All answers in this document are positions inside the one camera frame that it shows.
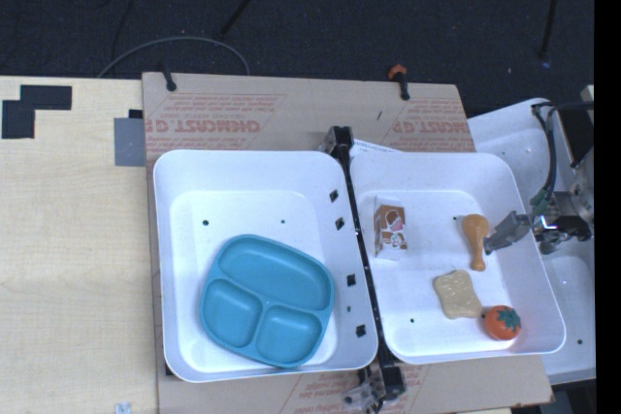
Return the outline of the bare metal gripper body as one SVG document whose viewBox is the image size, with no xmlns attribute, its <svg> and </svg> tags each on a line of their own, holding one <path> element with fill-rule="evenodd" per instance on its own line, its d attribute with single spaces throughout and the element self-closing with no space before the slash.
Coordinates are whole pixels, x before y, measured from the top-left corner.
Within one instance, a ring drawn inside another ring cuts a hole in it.
<svg viewBox="0 0 621 414">
<path fill-rule="evenodd" d="M 588 175 L 573 170 L 571 181 L 549 173 L 542 188 L 532 198 L 533 232 L 539 252 L 557 251 L 566 241 L 587 241 L 594 236 L 594 188 Z"/>
</svg>

